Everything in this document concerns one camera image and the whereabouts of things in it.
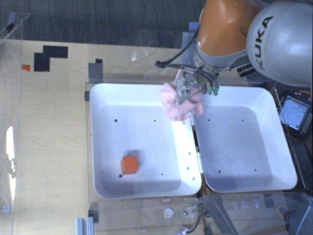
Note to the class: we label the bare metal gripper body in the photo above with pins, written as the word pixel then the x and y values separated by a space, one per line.
pixel 186 86

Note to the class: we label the pink soft cloth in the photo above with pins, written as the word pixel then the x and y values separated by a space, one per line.
pixel 174 111

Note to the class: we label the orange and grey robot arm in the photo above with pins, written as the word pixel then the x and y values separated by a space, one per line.
pixel 227 23

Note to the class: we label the thin black and white rod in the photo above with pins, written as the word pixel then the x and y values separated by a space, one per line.
pixel 198 155

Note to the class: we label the white plastic tray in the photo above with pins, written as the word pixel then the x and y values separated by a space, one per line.
pixel 144 143
pixel 239 146

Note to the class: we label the orange cube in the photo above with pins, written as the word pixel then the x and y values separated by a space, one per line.
pixel 129 165

